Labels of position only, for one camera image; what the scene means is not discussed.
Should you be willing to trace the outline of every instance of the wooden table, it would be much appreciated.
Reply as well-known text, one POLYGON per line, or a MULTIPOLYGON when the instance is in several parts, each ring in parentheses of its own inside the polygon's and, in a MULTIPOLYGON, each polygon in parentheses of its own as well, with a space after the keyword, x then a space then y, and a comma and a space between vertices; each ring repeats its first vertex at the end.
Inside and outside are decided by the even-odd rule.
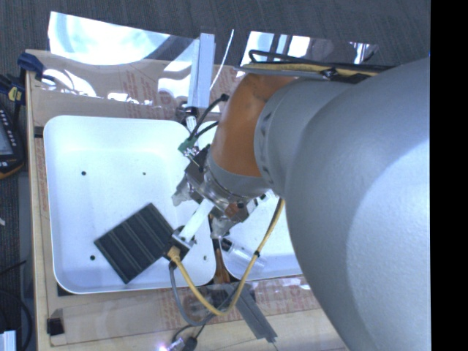
MULTIPOLYGON (((46 52, 30 52, 41 60, 50 57, 46 52)), ((227 78, 230 77, 235 79, 228 72, 227 78)), ((77 102, 74 95, 43 90, 31 74, 26 79, 26 94, 37 349, 157 350, 162 343, 170 343, 173 334, 185 325, 171 291, 61 295, 53 276, 41 127, 58 114, 122 116, 123 113, 131 118, 135 117, 132 115, 135 109, 125 105, 128 103, 95 102, 86 97, 77 102), (53 327, 57 323, 64 332, 51 336, 48 324, 53 327)), ((345 350, 342 340, 304 284, 301 277, 293 277, 261 282, 257 286, 259 307, 278 334, 277 349, 345 350)), ((237 312, 222 321, 210 322, 201 333, 198 344, 197 349, 205 351, 275 350, 266 340, 256 340, 237 312)))

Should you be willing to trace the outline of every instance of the black rectangular object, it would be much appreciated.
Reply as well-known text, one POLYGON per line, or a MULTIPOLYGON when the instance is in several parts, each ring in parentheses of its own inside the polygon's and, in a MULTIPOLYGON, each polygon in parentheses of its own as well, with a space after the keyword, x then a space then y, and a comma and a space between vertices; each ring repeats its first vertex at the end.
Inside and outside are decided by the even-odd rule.
POLYGON ((172 227, 150 203, 94 244, 127 284, 167 253, 172 234, 172 227))

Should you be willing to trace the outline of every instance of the carpeted floor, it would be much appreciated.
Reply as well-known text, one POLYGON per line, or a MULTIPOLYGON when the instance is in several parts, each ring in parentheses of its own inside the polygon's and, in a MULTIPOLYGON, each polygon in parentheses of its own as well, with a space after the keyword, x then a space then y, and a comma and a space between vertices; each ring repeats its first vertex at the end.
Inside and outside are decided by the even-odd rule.
MULTIPOLYGON (((27 48, 46 49, 50 11, 125 26, 197 37, 216 33, 219 50, 235 29, 228 64, 237 64, 251 30, 375 43, 371 63, 397 65, 430 51, 431 0, 0 0, 0 74, 16 75, 27 48)), ((0 105, 11 103, 0 95, 0 105)), ((25 136, 25 114, 20 133, 25 136)), ((0 181, 0 272, 19 260, 18 177, 0 181)), ((20 269, 0 276, 0 289, 18 294, 20 269)), ((0 294, 0 318, 20 327, 19 306, 0 294)))

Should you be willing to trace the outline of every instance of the screen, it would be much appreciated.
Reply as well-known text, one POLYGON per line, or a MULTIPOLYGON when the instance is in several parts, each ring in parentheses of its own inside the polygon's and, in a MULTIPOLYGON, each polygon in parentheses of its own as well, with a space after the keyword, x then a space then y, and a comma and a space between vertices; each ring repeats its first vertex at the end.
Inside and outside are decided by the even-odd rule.
POLYGON ((0 156, 13 154, 10 140, 7 137, 7 133, 3 128, 0 127, 0 156))

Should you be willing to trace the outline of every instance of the gray carpet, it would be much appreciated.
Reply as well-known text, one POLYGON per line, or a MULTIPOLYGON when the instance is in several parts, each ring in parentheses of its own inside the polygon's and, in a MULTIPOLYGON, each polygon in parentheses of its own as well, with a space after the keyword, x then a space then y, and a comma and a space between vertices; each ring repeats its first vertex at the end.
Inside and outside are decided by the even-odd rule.
MULTIPOLYGON (((0 74, 16 75, 16 59, 27 48, 46 49, 50 11, 151 31, 197 37, 217 34, 216 57, 235 29, 228 64, 237 64, 249 31, 376 43, 372 64, 397 65, 430 51, 431 0, 0 0, 0 74)), ((4 96, 1 105, 12 106, 4 96)), ((25 114, 20 132, 25 135, 25 114)), ((0 181, 0 271, 19 260, 18 178, 0 181)), ((19 293, 19 270, 0 276, 0 289, 19 293)), ((0 295, 1 312, 20 327, 20 309, 0 295)))

